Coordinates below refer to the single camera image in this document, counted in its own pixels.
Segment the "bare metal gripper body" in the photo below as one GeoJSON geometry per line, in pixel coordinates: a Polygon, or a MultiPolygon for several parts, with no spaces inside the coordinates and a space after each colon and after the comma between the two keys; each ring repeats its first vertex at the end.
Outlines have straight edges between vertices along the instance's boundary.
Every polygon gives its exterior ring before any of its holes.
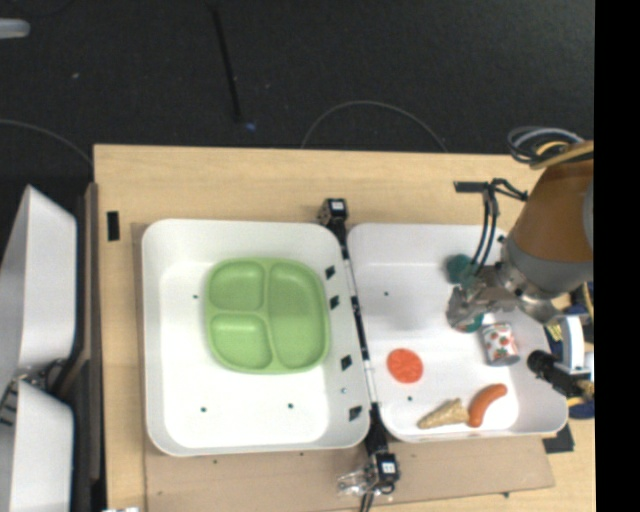
{"type": "Polygon", "coordinates": [[[487,312],[518,309],[539,323],[549,323],[559,315],[559,309],[553,304],[557,293],[542,290],[507,264],[484,266],[473,285],[473,295],[478,293],[489,300],[487,312]]]}

